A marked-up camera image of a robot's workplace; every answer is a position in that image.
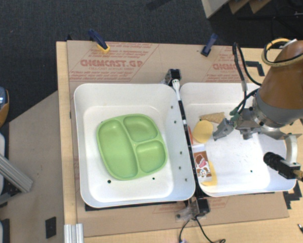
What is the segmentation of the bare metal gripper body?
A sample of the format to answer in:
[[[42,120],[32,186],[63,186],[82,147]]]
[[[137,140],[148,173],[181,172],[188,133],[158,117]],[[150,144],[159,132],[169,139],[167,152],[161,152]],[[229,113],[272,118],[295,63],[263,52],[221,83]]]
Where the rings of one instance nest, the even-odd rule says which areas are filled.
[[[264,102],[253,102],[252,106],[244,109],[234,122],[236,130],[242,135],[243,129],[251,129],[255,133],[267,136],[277,136],[281,127],[281,109]]]

